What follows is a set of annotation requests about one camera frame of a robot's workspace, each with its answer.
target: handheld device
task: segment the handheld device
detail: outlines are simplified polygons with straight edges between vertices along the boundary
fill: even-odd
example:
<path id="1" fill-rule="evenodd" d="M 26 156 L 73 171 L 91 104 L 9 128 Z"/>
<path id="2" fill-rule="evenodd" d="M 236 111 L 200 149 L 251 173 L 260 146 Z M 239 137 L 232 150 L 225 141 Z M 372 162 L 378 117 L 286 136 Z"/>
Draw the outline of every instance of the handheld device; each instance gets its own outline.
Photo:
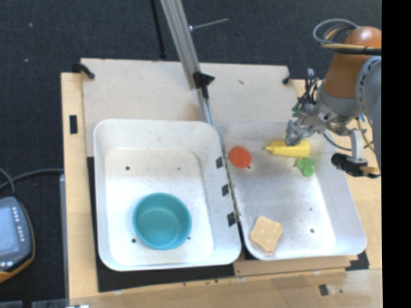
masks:
<path id="1" fill-rule="evenodd" d="M 34 259 L 30 219 L 13 196 L 0 199 L 0 283 L 26 268 Z"/>

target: black clip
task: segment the black clip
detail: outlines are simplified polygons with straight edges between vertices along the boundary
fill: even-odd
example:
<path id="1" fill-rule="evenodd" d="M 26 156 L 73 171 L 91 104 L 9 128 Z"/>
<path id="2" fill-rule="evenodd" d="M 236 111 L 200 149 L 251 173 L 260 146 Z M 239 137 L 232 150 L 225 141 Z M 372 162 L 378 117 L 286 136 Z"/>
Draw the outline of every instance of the black clip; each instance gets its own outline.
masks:
<path id="1" fill-rule="evenodd" d="M 204 98 L 209 99 L 207 86 L 214 81 L 215 77 L 197 71 L 193 74 L 193 78 L 195 82 L 195 87 L 197 89 L 201 89 L 201 93 Z"/>
<path id="2" fill-rule="evenodd" d="M 74 63 L 71 70 L 73 73 L 81 73 L 83 71 L 90 79 L 95 77 L 94 73 L 90 72 L 87 66 L 82 63 Z"/>
<path id="3" fill-rule="evenodd" d="M 367 176 L 372 179 L 379 177 L 374 173 L 366 174 L 363 171 L 363 168 L 368 166 L 368 162 L 353 162 L 349 160 L 349 156 L 345 154 L 335 153 L 331 158 L 331 163 L 334 164 L 337 169 L 344 170 L 347 174 L 353 177 Z"/>
<path id="4" fill-rule="evenodd" d="M 291 80 L 291 75 L 287 76 L 286 78 L 283 79 L 283 85 L 288 85 L 288 82 Z"/>

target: bread slice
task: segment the bread slice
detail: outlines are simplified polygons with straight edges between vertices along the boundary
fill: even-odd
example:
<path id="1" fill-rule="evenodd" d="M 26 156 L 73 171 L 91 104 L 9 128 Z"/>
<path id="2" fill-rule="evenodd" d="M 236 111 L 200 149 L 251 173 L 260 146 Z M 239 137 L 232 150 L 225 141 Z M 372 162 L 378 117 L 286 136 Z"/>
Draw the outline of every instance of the bread slice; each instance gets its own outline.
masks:
<path id="1" fill-rule="evenodd" d="M 272 255 L 282 233 L 283 226 L 280 223 L 260 216 L 250 232 L 249 239 L 265 253 Z"/>

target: teal bowl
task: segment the teal bowl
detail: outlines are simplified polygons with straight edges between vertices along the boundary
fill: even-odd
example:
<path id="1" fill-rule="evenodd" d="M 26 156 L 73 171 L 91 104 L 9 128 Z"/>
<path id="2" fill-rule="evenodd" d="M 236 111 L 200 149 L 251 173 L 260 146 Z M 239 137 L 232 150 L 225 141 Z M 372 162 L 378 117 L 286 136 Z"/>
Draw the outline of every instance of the teal bowl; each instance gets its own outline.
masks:
<path id="1" fill-rule="evenodd" d="M 133 226 L 150 248 L 169 250 L 180 246 L 191 231 L 191 216 L 178 198 L 164 193 L 145 196 L 134 209 Z"/>

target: dark carpet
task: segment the dark carpet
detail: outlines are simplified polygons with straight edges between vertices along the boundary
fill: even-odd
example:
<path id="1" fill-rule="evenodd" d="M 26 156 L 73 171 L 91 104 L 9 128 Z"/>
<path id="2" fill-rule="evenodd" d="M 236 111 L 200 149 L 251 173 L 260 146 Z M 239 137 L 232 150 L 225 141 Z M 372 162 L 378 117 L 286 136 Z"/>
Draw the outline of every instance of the dark carpet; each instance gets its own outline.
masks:
<path id="1" fill-rule="evenodd" d="M 382 28 L 382 0 L 182 1 L 194 26 L 230 19 L 193 32 L 200 62 L 287 65 L 293 78 L 307 67 L 326 72 L 331 53 L 311 37 L 320 21 Z M 177 60 L 158 0 L 157 7 L 168 60 Z M 0 0 L 0 48 L 0 167 L 12 176 L 63 167 L 61 72 L 82 57 L 159 58 L 150 0 Z M 0 284 L 0 302 L 63 298 L 58 176 L 21 181 L 16 197 L 32 220 L 37 254 Z"/>

